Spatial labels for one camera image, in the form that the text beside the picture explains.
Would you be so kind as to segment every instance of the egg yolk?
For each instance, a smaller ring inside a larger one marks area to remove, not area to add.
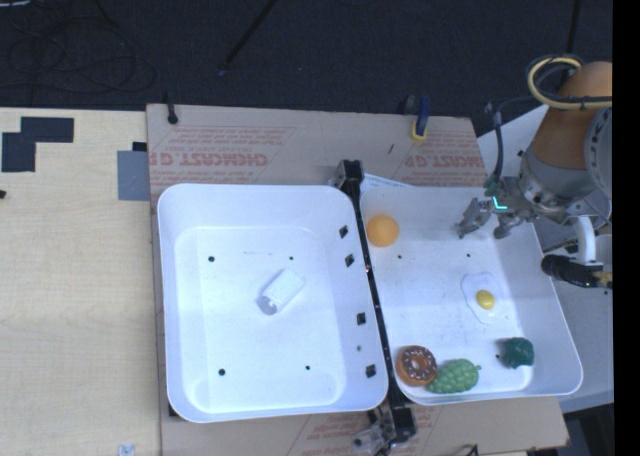
[[[482,289],[476,293],[478,305],[485,310],[491,310],[496,304],[496,298],[489,291]]]
[[[380,214],[367,223],[367,237],[375,246],[389,246],[395,243],[400,227],[393,218]]]

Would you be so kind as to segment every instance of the dark background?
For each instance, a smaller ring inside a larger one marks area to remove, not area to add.
[[[569,50],[576,0],[32,0],[0,7],[0,105],[147,103],[431,114],[492,129],[487,101],[528,95],[527,65]],[[572,51],[612,61],[613,0],[580,0]],[[512,104],[504,121],[536,102]]]

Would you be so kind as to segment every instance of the chocolate donut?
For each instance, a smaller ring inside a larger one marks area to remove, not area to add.
[[[407,385],[419,387],[431,383],[438,374],[433,353],[422,346],[406,346],[396,358],[396,374]]]

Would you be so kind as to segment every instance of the white eraser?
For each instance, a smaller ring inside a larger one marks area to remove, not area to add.
[[[282,270],[258,298],[258,306],[267,315],[280,312],[304,287],[304,278],[290,269]]]

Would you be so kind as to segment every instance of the white plastic container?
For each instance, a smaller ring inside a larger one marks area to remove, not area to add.
[[[531,224],[497,240],[495,217],[460,239],[455,224],[481,188],[372,188],[361,199],[365,223],[391,216],[400,233],[385,248],[369,245],[381,310],[393,358],[404,346],[420,345],[439,368],[466,358],[480,365],[478,384],[456,394],[425,387],[403,393],[423,404],[480,401],[523,396],[564,395],[582,383],[582,366],[551,278],[540,267],[543,254]],[[483,282],[486,276],[492,277]],[[465,294],[469,277],[495,293],[495,316]],[[501,361],[502,341],[529,339],[534,363],[509,368]]]
[[[161,195],[158,224],[167,387],[178,415],[215,422],[384,400],[388,374],[344,193],[179,184]],[[262,308],[265,293],[275,310]]]

